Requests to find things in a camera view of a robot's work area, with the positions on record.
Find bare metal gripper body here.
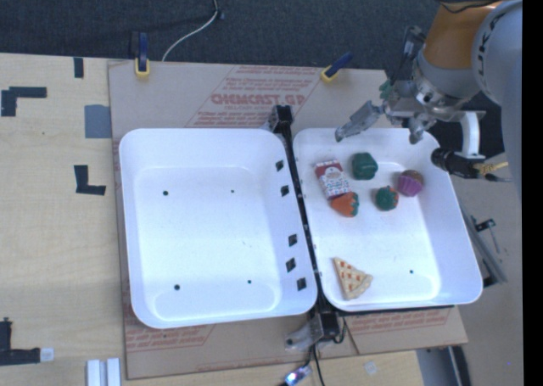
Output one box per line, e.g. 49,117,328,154
383,72,464,126

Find green toy pepper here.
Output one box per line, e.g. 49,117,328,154
350,152,379,181

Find purple toy cupcake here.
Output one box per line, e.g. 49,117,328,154
396,169,425,198

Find red and white carton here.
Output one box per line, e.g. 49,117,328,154
314,158,351,200

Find red and green toy strawberry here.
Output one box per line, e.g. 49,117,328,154
373,186,400,212

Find orange toy carrot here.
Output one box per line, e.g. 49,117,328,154
330,191,361,219

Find thin black rod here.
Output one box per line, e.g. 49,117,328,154
283,129,328,313

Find white plastic tray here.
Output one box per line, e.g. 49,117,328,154
292,126,484,314
118,127,319,330

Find tan toy pie slice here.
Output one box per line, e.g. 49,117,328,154
332,256,374,301

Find brown cardboard board red print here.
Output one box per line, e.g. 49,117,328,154
107,60,469,380

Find black cylinder on white bracket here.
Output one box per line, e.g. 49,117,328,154
430,110,487,179

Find black block with thin wires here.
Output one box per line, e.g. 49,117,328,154
270,103,295,135
316,310,341,342

